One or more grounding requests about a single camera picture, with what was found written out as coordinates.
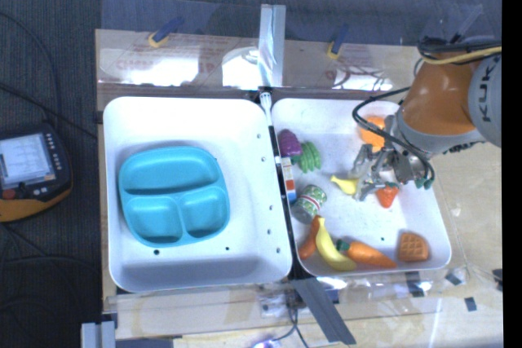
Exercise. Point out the blue divided plate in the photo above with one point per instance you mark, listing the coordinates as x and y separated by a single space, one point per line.
167 175

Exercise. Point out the green and white can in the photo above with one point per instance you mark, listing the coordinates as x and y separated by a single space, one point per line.
310 201

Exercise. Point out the orange fruit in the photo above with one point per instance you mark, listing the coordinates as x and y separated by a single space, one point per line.
372 134

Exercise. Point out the orange carrot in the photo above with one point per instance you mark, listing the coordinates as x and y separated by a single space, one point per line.
367 253

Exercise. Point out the white plastic tray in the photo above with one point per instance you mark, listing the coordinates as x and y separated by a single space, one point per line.
187 118
367 220

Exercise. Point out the brown cardboard board red print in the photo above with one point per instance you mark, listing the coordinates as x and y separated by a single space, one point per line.
310 61

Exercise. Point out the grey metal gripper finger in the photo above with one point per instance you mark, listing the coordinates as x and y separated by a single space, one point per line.
368 188
361 161

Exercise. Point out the small yellow pear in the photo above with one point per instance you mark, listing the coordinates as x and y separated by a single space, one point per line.
346 185

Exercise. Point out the orange sausage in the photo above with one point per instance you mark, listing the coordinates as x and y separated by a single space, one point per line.
308 245

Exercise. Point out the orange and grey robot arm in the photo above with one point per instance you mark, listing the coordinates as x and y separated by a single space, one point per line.
438 102

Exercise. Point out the red strawberry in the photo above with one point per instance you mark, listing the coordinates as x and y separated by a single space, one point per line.
386 195

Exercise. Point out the orange waffle biscuit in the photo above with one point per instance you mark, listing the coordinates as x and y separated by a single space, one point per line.
412 248

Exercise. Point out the yellow banana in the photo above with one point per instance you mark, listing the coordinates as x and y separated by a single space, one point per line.
328 250

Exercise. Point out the green grapes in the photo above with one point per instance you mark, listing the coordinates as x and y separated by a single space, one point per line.
310 158

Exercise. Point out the white orange and blue carton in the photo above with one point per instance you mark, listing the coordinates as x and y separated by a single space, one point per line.
288 177

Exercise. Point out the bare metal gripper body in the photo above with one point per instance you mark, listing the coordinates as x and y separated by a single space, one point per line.
401 167

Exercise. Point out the purple grapes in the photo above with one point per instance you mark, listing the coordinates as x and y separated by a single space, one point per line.
288 142

